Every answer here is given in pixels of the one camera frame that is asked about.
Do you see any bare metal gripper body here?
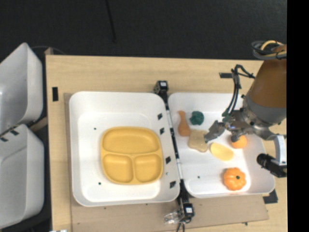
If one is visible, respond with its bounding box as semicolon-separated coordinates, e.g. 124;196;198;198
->
223;108;278;140

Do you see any orange fruit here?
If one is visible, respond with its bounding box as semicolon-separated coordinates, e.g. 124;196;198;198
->
231;134;248;150

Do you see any beige bread slice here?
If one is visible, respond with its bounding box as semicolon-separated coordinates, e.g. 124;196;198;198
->
188;129;209;153

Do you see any yellow lemon wedge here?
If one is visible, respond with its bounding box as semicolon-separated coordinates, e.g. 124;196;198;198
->
209;142;235;162

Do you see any green broccoli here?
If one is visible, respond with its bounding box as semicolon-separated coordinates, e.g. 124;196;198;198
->
189;111;205;126

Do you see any orange butternut squash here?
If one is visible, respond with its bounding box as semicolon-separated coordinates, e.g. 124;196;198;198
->
178;110;191;137

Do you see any thin black and white rod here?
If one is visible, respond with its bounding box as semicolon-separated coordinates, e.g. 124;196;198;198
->
160;90;188;203

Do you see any white plastic tray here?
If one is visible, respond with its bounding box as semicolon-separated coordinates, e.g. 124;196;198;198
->
167;92;276;199
69;91;181;207

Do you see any orange pumpkin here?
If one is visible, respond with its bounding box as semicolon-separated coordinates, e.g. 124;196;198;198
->
223;167;247;191

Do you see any yellow divided plate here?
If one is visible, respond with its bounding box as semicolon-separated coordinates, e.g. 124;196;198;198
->
100;126;164;186

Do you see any black cylinder on white bracket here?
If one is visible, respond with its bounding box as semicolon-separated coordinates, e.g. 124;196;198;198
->
256;134;287;178

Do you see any black block with thin wires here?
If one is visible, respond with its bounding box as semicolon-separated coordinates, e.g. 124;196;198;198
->
179;199;195;221
154;80;169;94

